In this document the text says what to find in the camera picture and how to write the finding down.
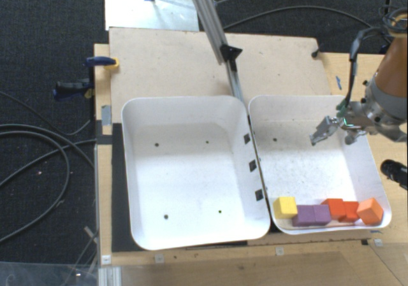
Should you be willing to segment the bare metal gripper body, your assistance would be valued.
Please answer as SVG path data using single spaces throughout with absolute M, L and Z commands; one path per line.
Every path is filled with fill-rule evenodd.
M 407 133 L 400 129 L 407 122 L 407 105 L 392 104 L 384 108 L 377 101 L 351 101 L 339 104 L 339 122 L 343 130 L 361 129 L 367 134 L 380 134 L 394 142 L 407 142 Z

